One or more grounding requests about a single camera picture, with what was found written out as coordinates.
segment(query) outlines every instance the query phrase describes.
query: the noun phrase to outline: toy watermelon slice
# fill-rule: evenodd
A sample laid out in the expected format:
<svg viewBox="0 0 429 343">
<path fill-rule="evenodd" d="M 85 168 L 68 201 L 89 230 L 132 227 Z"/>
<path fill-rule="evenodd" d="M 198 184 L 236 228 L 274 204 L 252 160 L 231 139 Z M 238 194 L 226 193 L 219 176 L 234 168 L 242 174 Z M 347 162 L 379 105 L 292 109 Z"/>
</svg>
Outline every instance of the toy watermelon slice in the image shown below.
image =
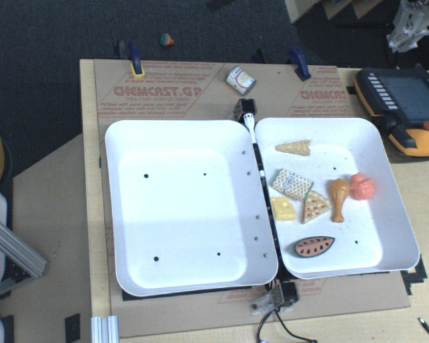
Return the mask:
<svg viewBox="0 0 429 343">
<path fill-rule="evenodd" d="M 295 252 L 304 258 L 316 257 L 326 252 L 334 241 L 333 237 L 308 237 L 295 243 Z"/>
</svg>

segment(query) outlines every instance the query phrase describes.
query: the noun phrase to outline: can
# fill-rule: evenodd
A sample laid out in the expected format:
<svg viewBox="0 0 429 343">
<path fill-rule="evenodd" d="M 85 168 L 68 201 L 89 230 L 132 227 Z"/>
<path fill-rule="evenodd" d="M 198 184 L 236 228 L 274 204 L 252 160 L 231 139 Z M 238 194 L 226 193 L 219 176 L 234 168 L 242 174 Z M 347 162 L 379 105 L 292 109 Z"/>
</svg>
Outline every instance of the can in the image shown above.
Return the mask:
<svg viewBox="0 0 429 343">
<path fill-rule="evenodd" d="M 249 92 L 256 84 L 256 80 L 248 75 L 240 66 L 236 66 L 230 71 L 226 82 L 241 95 Z"/>
</svg>

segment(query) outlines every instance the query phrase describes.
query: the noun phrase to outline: dark floor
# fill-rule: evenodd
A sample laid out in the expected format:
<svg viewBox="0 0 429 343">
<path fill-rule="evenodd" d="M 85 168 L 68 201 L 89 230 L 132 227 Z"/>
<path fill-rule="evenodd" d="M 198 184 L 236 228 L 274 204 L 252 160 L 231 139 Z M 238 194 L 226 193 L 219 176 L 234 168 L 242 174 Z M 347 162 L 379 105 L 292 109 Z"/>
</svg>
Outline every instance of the dark floor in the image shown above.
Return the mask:
<svg viewBox="0 0 429 343">
<path fill-rule="evenodd" d="M 0 134 L 19 174 L 82 132 L 79 60 L 136 40 L 144 60 L 267 62 L 300 47 L 308 64 L 429 69 L 429 37 L 393 55 L 385 36 L 400 0 L 329 21 L 320 4 L 291 24 L 285 0 L 0 0 Z M 170 33 L 176 44 L 159 45 Z"/>
</svg>

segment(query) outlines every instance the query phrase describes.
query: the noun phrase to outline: black cable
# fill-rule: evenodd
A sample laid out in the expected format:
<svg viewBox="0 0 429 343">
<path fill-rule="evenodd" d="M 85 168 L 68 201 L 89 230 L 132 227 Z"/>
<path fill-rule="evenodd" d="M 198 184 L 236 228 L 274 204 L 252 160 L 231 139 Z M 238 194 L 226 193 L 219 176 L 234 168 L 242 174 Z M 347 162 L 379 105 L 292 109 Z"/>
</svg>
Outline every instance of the black cable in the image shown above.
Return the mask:
<svg viewBox="0 0 429 343">
<path fill-rule="evenodd" d="M 256 333 L 256 343 L 260 343 L 262 340 L 260 339 L 260 331 L 264 325 L 264 323 L 267 321 L 267 319 L 270 317 L 270 315 L 272 313 L 275 313 L 275 315 L 277 316 L 278 320 L 280 321 L 282 327 L 285 329 L 285 331 L 291 336 L 294 337 L 296 339 L 300 339 L 300 340 L 304 340 L 308 343 L 317 343 L 317 340 L 315 339 L 309 339 L 309 338 L 304 338 L 304 337 L 299 337 L 298 335 L 293 334 L 285 325 L 285 323 L 281 320 L 281 317 L 278 314 L 278 310 L 272 310 L 271 312 L 266 313 L 266 315 L 264 315 L 262 317 L 262 319 L 259 322 L 259 325 L 257 326 L 257 333 Z"/>
</svg>

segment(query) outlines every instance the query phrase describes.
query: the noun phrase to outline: table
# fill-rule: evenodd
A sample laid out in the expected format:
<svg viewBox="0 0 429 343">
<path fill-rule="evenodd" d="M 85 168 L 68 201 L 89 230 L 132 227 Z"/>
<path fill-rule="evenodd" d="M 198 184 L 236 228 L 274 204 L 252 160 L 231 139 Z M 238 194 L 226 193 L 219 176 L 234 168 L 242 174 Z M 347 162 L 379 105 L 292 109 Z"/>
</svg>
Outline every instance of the table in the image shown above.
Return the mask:
<svg viewBox="0 0 429 343">
<path fill-rule="evenodd" d="M 242 64 L 248 71 L 249 65 Z M 102 176 L 99 169 L 99 127 L 97 123 L 96 77 L 94 60 L 80 61 L 84 165 L 87 193 L 87 226 L 89 235 L 89 273 L 91 279 L 92 316 L 112 313 L 109 296 L 107 247 L 105 243 Z M 338 69 L 346 86 L 352 85 L 357 69 Z M 354 116 L 365 116 L 355 96 L 350 97 Z M 411 308 L 390 311 L 347 314 L 336 317 L 301 319 L 288 326 L 295 334 L 319 339 L 320 342 L 426 342 L 429 336 L 418 317 L 429 324 L 429 161 L 401 162 L 394 149 L 386 146 L 391 167 L 405 208 L 415 231 L 428 278 L 414 284 Z M 160 334 L 150 337 L 121 339 L 138 342 L 255 342 L 256 325 L 205 329 L 191 332 Z M 292 342 L 277 322 L 266 324 L 262 338 L 271 342 Z"/>
</svg>

